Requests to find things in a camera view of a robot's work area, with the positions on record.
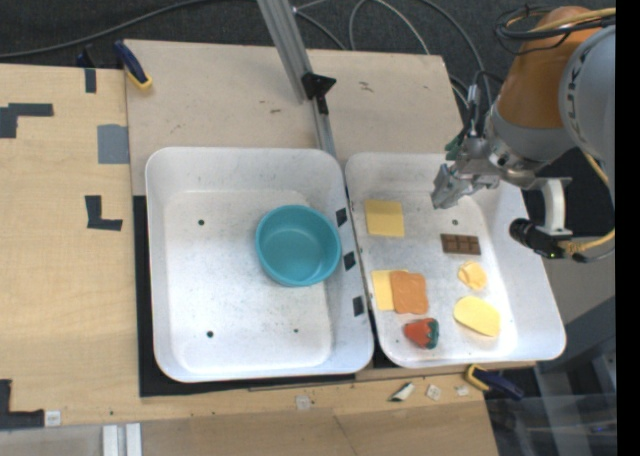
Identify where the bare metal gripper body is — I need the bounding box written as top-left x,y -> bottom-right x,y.
451,135 -> 550,191

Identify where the brown chocolate bar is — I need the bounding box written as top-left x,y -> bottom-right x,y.
439,233 -> 482,256

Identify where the yellow cheese slice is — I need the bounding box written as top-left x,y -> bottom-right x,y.
363,198 -> 406,239
371,269 -> 409,313

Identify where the small yellow butter piece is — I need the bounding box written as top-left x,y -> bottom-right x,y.
457,259 -> 489,292

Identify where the white plastic tray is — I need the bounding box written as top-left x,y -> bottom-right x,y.
144,146 -> 376,384
343,151 -> 568,370

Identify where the orange bread slice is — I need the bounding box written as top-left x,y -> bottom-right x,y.
389,270 -> 430,316

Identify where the yellow oval slice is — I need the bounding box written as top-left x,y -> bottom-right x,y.
452,294 -> 502,338

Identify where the red strawberry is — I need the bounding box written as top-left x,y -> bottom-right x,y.
403,317 -> 441,350

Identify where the blue bowl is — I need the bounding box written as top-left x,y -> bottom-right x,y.
254,204 -> 343,288

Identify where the pale wood board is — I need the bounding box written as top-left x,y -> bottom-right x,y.
122,38 -> 536,386

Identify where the black cylinder on white bracket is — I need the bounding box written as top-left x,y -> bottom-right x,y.
508,176 -> 576,261

